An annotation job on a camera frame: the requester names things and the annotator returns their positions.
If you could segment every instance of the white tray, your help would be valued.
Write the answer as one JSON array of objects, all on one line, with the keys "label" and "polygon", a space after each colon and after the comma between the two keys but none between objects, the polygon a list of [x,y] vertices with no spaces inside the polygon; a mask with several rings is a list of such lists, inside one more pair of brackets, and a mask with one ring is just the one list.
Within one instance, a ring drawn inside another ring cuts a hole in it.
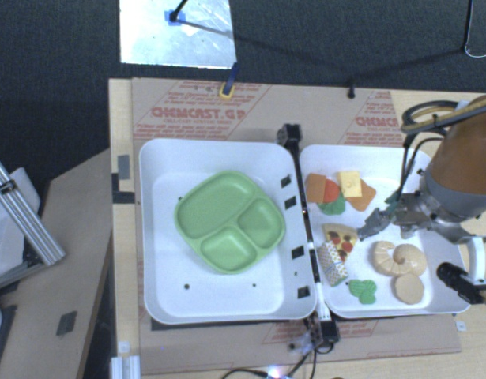
[{"label": "white tray", "polygon": [[[270,143],[157,139],[141,149],[145,305],[165,324],[210,321],[289,320],[308,316],[316,305],[305,246],[300,196],[292,157]],[[281,210],[284,239],[250,269],[227,275],[210,268],[175,229],[180,197],[220,171],[250,177]],[[281,180],[290,183],[281,187]],[[284,202],[296,198],[285,209]]]},{"label": "white tray", "polygon": [[[311,228],[315,245],[320,246],[325,241],[322,232],[324,223],[342,223],[358,228],[364,225],[365,219],[375,208],[385,209],[385,199],[398,187],[401,177],[401,162],[403,149],[376,148],[360,146],[312,145],[306,147],[300,156],[300,164],[305,181],[310,173],[323,174],[334,181],[338,171],[359,171],[360,177],[377,194],[365,212],[358,212],[346,202],[346,210],[339,216],[324,215],[316,204],[308,204]],[[414,192],[418,189],[420,176],[416,170],[425,169],[430,158],[423,152],[418,152],[416,163],[406,182],[404,192]],[[385,240],[395,245],[411,243],[424,251],[428,260],[428,269],[420,276],[424,283],[424,297],[416,305],[407,305],[399,301],[392,291],[392,278],[375,271],[371,264],[371,250],[375,242]],[[460,313],[469,307],[448,288],[436,275],[435,271],[443,262],[463,266],[458,246],[450,244],[435,232],[419,231],[412,238],[403,240],[400,229],[394,225],[388,226],[382,233],[358,242],[350,254],[345,266],[349,277],[346,280],[373,280],[378,289],[376,303],[362,305],[358,298],[349,293],[345,282],[331,287],[323,277],[324,297],[328,307],[337,315],[346,318],[390,317],[409,314]]]}]

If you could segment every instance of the green plate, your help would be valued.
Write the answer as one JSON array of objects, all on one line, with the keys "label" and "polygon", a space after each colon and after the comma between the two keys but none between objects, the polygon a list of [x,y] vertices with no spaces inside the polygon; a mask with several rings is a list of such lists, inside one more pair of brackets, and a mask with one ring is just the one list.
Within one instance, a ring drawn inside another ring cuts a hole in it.
[{"label": "green plate", "polygon": [[174,221],[195,252],[227,274],[259,262],[284,236],[280,210],[238,171],[222,171],[193,188],[176,205]]}]

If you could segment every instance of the beige round toy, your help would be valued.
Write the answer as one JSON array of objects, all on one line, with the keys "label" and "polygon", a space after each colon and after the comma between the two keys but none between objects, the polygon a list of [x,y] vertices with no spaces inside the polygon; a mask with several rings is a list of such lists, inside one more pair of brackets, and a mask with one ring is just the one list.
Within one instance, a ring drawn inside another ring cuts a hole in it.
[{"label": "beige round toy", "polygon": [[416,305],[424,297],[424,284],[415,274],[398,276],[394,282],[395,295],[408,305]]},{"label": "beige round toy", "polygon": [[395,247],[391,242],[377,242],[373,249],[373,264],[376,271],[388,276],[402,276],[412,273],[419,276],[427,268],[424,253],[412,244]]}]

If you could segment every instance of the blue clip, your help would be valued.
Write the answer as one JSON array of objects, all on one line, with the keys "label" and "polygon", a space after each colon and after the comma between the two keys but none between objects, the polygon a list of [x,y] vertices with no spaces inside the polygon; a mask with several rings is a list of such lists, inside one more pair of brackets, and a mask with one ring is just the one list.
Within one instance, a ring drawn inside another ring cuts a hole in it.
[{"label": "blue clip", "polygon": [[234,89],[235,89],[234,82],[237,73],[239,73],[239,63],[235,62],[234,65],[232,65],[227,81],[221,85],[221,89],[219,93],[219,96],[221,98],[225,98],[225,99],[232,98],[232,94],[234,94]]},{"label": "blue clip", "polygon": [[170,10],[165,10],[164,15],[165,15],[165,20],[167,23],[173,27],[177,27],[181,25],[181,21],[186,21],[186,16],[183,11],[180,11],[178,13],[178,19],[176,21],[171,21],[171,14],[174,13],[173,9]]}]

